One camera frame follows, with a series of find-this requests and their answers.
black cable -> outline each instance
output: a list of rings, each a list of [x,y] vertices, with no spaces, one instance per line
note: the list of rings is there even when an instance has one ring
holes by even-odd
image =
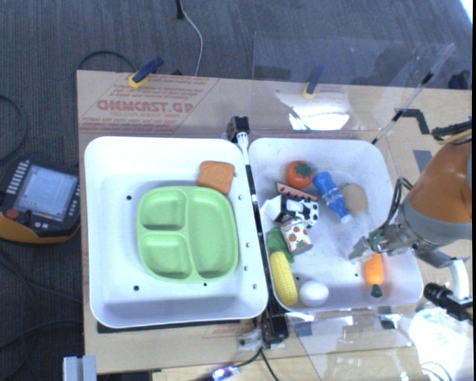
[[[237,364],[235,367],[243,367],[243,366],[246,366],[247,364],[252,363],[253,361],[255,361],[259,357],[259,355],[261,354],[262,349],[263,348],[260,347],[259,350],[257,351],[257,353],[254,356],[252,356],[251,359],[249,359],[247,361],[244,361],[242,364]]]
[[[32,261],[32,267],[30,269],[30,271],[33,269],[33,265],[35,263],[35,259]],[[16,366],[4,377],[1,377],[0,378],[0,381],[3,381],[3,380],[7,380],[8,378],[10,378],[11,376],[13,376],[14,374],[16,374],[21,368],[23,368],[23,366],[27,365],[28,366],[28,369],[30,370],[30,372],[33,374],[33,377],[36,381],[40,381],[39,378],[37,377],[37,374],[36,372],[33,370],[33,366],[31,365],[30,363],[30,354],[32,353],[34,347],[35,347],[35,343],[36,343],[36,333],[35,333],[35,330],[26,330],[24,328],[24,324],[25,324],[25,302],[26,302],[26,297],[27,295],[31,298],[31,299],[35,299],[34,297],[34,294],[33,294],[33,287],[36,287],[37,289],[41,289],[42,291],[45,291],[45,292],[48,292],[48,293],[51,293],[51,294],[56,294],[56,295],[59,295],[60,297],[62,298],[66,298],[66,299],[69,299],[71,301],[74,301],[74,302],[77,302],[77,303],[82,303],[81,301],[79,301],[77,298],[73,298],[71,297],[70,295],[67,295],[67,294],[64,294],[62,292],[58,292],[58,291],[54,291],[54,290],[51,290],[50,288],[47,288],[47,287],[44,287],[42,285],[39,285],[39,284],[36,284],[36,283],[33,283],[33,282],[30,282],[28,281],[20,272],[19,270],[17,270],[14,265],[12,264],[12,262],[5,256],[5,254],[0,250],[0,265],[2,265],[8,272],[10,272],[11,274],[13,274],[15,277],[19,278],[22,282],[23,282],[23,286],[24,286],[24,289],[23,289],[23,295],[22,295],[22,299],[21,299],[21,312],[20,312],[20,318],[21,318],[21,331],[20,331],[20,335],[15,337],[12,341],[10,342],[7,342],[5,345],[2,345],[0,346],[0,349],[6,347],[7,345],[13,343],[14,341],[16,340],[20,340],[21,342],[21,359],[20,359],[20,362],[18,364],[16,364]],[[48,322],[47,325],[50,325],[52,323],[57,323],[59,321],[52,321],[52,322]],[[26,344],[26,337],[28,336],[29,333],[33,332],[33,341],[32,341],[32,344],[28,347],[27,344]]]
[[[405,184],[405,181],[402,177],[399,177],[397,179],[397,182],[395,183],[395,188],[393,190],[393,199],[391,201],[390,211],[388,212],[388,217],[386,218],[385,222],[378,228],[379,232],[383,231],[383,229],[390,223],[391,219],[393,218],[393,216],[397,212],[398,207],[400,206],[400,202],[401,202],[402,185]]]
[[[402,177],[402,183],[408,191],[413,188],[413,184],[407,178]]]
[[[260,348],[260,349],[259,349],[259,352],[261,353],[261,356],[263,357],[264,363],[267,365],[268,371],[270,372],[271,376],[273,377],[273,379],[274,379],[275,381],[278,381],[277,376],[275,375],[275,373],[274,373],[273,370],[271,369],[270,364],[268,363],[268,360],[267,360],[266,356],[265,356],[264,353],[263,353],[263,349]]]
[[[464,140],[464,141],[457,141],[457,142],[455,142],[455,143],[451,143],[451,145],[455,145],[455,146],[457,146],[457,145],[464,145],[464,144],[467,144],[467,143],[471,142],[472,140],[473,140],[473,139],[472,139],[472,137],[471,137],[471,138],[468,138],[467,140]]]
[[[44,330],[45,328],[52,327],[52,326],[58,326],[58,325],[82,325],[83,321],[79,319],[58,319],[54,321],[45,321],[43,323],[40,323],[39,325],[35,325],[25,331],[25,335],[29,336],[30,333],[35,333],[41,330]],[[11,337],[8,341],[4,341],[3,343],[0,344],[0,350],[3,348],[11,345],[12,343],[15,343],[18,339],[21,338],[21,335]]]
[[[4,94],[0,94],[0,99],[5,100],[6,102],[9,102],[14,106],[14,109],[17,111],[17,113],[20,116],[20,123],[21,123],[21,132],[17,136],[18,139],[16,143],[10,150],[7,151],[5,155],[0,156],[0,162],[2,162],[3,160],[9,158],[12,154],[14,154],[16,150],[20,147],[20,145],[23,143],[23,141],[25,140],[26,134],[28,132],[28,122],[27,122],[27,117],[25,112],[14,100],[12,100],[11,98],[8,98]]]
[[[442,141],[444,140],[444,136],[452,136],[455,134],[463,133],[464,131],[471,129],[472,126],[472,120],[468,120],[462,123],[448,125],[446,127],[435,127],[430,133],[436,140]]]
[[[80,67],[89,59],[91,58],[92,56],[96,56],[96,55],[102,55],[102,54],[110,54],[110,55],[115,55],[115,56],[118,56],[118,58],[124,60],[127,64],[129,64],[129,66],[134,70],[134,71],[137,71],[137,68],[132,64],[132,62],[127,59],[125,56],[123,56],[122,54],[118,53],[118,52],[115,52],[115,51],[109,51],[109,50],[99,50],[99,51],[93,51],[93,52],[90,52],[89,54],[85,55],[83,57],[83,59],[79,62],[79,65],[78,67],[76,68],[76,71],[78,71],[80,69]]]

toy tomato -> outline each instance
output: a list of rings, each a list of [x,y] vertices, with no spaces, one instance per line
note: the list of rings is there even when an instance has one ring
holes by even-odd
[[[287,166],[286,181],[292,187],[304,189],[312,183],[313,177],[312,169],[303,161],[294,161]]]

toy carrot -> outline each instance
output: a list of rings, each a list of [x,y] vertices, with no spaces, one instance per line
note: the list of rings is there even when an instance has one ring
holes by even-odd
[[[372,258],[365,263],[365,280],[372,286],[371,295],[375,298],[382,297],[380,285],[384,281],[384,271],[382,269],[381,254],[372,254]]]

table surface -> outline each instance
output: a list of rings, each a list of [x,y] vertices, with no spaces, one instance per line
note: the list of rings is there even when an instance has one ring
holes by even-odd
[[[340,106],[349,115],[347,122],[340,131],[330,133],[294,132],[289,106],[279,108],[278,92],[298,89],[295,83],[150,75],[143,87],[133,90],[127,86],[128,77],[104,71],[77,74],[85,353],[96,356],[99,374],[162,369],[152,373],[154,380],[188,381],[208,375],[221,365],[251,358],[254,352],[240,349],[237,336],[252,331],[254,325],[245,320],[167,329],[98,330],[89,300],[86,146],[94,138],[109,135],[225,138],[226,125],[233,116],[249,117],[251,137],[254,133],[262,137],[289,133],[369,140],[387,125],[394,109],[413,89],[321,85],[318,98]],[[430,129],[459,123],[471,116],[472,91],[424,89],[410,108],[421,110]],[[399,175],[415,182],[420,169],[414,152],[435,154],[440,146],[430,135],[421,133],[416,118],[402,117],[378,142],[378,148],[385,155],[392,182]],[[463,258],[472,256],[471,246],[471,241],[456,241],[443,251]],[[444,284],[451,289],[449,270],[436,270],[423,262],[419,266],[424,283]],[[472,258],[466,268],[472,294]],[[266,350],[265,355],[274,372],[285,380],[299,379],[300,374],[306,380],[377,379],[379,361],[386,378],[405,373],[414,379],[431,372],[445,377],[441,366],[452,379],[472,378],[472,326],[425,302],[422,299],[416,306],[395,306],[391,317],[398,319],[398,326],[394,330],[377,330],[375,311],[322,314],[313,327],[321,323],[323,330],[310,337],[298,336],[294,331],[297,325],[291,321],[290,336],[276,348]],[[350,329],[343,326],[349,318],[354,319]],[[355,334],[353,345],[336,348],[334,341],[342,338],[344,329],[347,334]],[[242,371],[250,380],[271,377],[262,360]]]

green plate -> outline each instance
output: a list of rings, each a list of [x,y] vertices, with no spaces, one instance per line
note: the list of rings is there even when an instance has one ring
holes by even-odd
[[[238,264],[232,206],[205,187],[159,187],[140,200],[137,240],[141,263],[158,279],[207,282]]]

